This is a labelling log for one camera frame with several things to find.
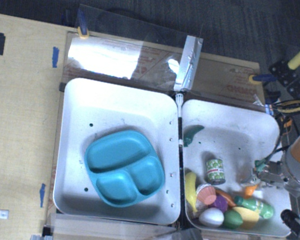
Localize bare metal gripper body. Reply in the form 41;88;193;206
252;159;293;192

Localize small orange toy piece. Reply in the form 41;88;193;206
242;182;259;201

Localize yellow lemon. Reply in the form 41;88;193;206
228;205;262;233

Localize orange carrot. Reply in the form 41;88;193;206
212;187;239;208

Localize green and white can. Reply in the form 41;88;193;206
202;156;230;188

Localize purple grapes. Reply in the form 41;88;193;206
210;193;230;214

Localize white plastic tray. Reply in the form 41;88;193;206
44;75;201;233
162;97;300;240

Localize green lime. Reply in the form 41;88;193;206
221;208;246;232

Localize pink toy cupcake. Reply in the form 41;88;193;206
194;181;219;208

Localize white egg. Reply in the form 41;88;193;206
197;205;226;230

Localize yellow banana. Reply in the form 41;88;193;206
178;170;205;214

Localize dark green toy vegetable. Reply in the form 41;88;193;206
181;122;205;151

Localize blue divided plate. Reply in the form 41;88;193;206
76;123;173;215

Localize black cylinder on white bracket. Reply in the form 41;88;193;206
277;191;300;238

